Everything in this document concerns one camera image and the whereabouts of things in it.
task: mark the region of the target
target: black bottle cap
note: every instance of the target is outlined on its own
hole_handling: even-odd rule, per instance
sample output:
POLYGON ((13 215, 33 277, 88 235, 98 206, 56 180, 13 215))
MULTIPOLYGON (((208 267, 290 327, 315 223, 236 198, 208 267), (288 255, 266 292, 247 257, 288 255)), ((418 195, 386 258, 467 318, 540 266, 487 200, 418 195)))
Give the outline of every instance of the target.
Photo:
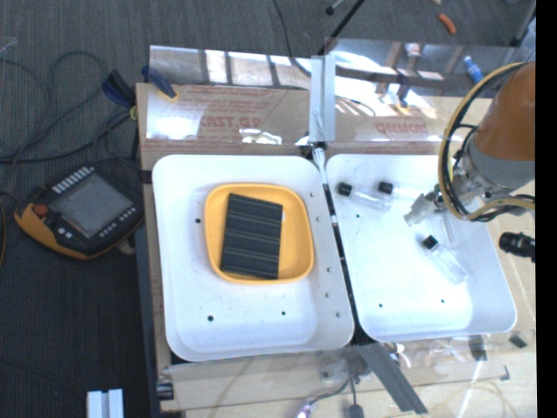
POLYGON ((435 239, 435 237, 430 235, 429 237, 427 237, 427 239, 422 241, 421 244, 427 249, 434 249, 439 244, 439 242, 435 239))
POLYGON ((345 197, 350 197, 352 193, 353 187, 347 183, 339 183, 337 186, 337 192, 340 195, 344 195, 345 197))
POLYGON ((391 193, 393 193, 393 185, 391 183, 381 181, 379 183, 379 191, 391 195, 391 193))

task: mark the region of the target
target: emergency stop button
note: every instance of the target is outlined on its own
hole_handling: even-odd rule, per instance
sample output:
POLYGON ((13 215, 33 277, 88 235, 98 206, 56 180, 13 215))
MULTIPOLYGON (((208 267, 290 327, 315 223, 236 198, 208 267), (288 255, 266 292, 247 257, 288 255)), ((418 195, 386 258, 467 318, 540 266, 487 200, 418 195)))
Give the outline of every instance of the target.
POLYGON ((49 212, 49 207, 42 203, 33 206, 33 212, 38 216, 38 218, 43 219, 49 212))

